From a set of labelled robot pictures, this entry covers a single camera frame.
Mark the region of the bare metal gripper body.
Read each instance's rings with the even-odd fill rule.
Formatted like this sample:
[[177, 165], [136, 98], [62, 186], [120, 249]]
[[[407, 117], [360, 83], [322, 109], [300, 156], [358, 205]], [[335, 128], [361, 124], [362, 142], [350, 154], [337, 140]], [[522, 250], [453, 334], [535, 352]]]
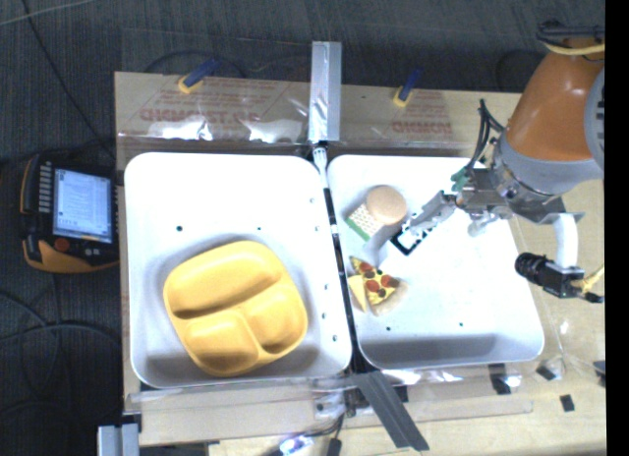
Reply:
[[464, 167], [453, 175], [455, 202], [472, 218], [511, 218], [523, 192], [522, 184], [500, 169]]

